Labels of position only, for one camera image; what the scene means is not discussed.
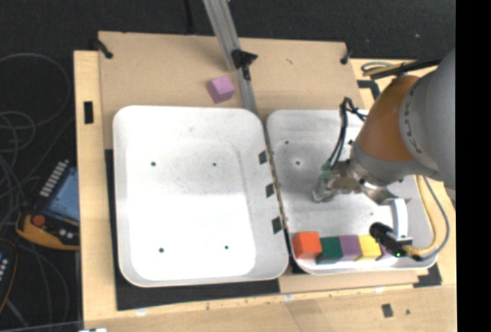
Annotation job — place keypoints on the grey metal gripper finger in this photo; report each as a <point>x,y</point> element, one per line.
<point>319,192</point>
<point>331,194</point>

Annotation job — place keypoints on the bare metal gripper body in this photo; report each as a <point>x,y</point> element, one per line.
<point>347,179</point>

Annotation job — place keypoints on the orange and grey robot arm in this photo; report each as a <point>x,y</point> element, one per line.
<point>406,131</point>

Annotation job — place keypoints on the thin black and white rod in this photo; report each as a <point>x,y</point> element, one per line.
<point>279,196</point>

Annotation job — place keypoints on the white plastic tray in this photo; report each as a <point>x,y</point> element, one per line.
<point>192,200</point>
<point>307,146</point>

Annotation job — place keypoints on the orange cube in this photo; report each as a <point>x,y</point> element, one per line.
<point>306,244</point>

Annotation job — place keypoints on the green cube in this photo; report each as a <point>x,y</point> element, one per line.
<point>330,249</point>

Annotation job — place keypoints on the purple cube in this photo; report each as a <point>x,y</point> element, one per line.
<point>221,89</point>
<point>350,246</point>

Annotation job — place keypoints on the yellow cube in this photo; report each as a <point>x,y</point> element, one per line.
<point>369,247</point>

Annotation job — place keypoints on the pale wood board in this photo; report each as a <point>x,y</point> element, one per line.
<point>172,70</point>

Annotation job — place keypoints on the black cylinder on white bracket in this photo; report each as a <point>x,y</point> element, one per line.
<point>399,217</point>

